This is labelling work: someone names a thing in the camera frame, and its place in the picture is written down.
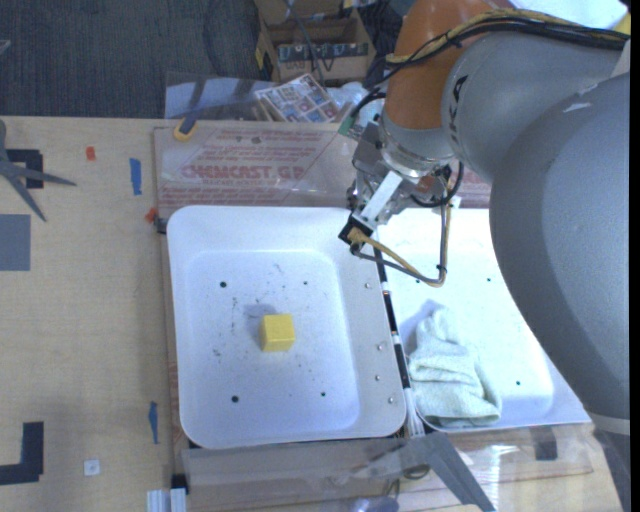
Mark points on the pale green cloth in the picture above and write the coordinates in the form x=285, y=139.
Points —
x=450, y=380

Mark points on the grey scissors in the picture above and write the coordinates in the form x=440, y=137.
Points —
x=25, y=175

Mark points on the yellow cube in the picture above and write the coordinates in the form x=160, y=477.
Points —
x=277, y=332

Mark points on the printed picture sheet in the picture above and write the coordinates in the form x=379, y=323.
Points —
x=297, y=100

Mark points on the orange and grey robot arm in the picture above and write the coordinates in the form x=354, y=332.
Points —
x=550, y=175

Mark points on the white plastic tray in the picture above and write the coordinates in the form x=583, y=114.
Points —
x=470, y=300
x=280, y=250

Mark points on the brown cardboard box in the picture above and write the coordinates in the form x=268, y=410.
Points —
x=325, y=55

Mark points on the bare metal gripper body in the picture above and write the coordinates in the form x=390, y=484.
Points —
x=367, y=160

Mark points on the thin black and white rod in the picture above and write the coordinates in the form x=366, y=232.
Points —
x=398, y=345

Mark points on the brown cardboard board, red print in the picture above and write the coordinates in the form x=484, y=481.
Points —
x=240, y=170

